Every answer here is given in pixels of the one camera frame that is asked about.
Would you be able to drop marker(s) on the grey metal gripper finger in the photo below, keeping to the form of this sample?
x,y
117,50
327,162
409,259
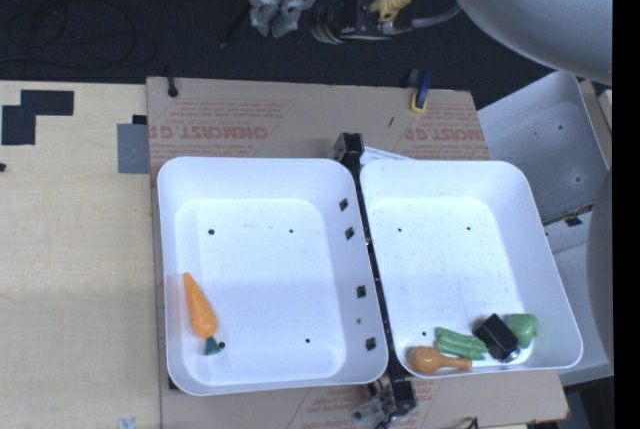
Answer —
x,y
291,9
265,9

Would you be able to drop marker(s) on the brown cardboard board red print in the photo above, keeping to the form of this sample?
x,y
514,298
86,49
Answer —
x,y
310,117

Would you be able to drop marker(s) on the white plastic tray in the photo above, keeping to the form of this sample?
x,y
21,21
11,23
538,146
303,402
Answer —
x,y
270,277
450,267

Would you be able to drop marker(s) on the orange carrot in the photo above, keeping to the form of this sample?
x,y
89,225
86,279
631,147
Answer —
x,y
200,309

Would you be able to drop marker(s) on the green bean pods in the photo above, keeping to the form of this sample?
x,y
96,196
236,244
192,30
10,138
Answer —
x,y
457,343

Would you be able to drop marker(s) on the orange toy drumstick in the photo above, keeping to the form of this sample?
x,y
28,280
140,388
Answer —
x,y
427,360

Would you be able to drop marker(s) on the black box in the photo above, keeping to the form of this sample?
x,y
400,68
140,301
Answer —
x,y
496,336

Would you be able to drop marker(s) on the green pepper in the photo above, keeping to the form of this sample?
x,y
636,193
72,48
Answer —
x,y
524,328

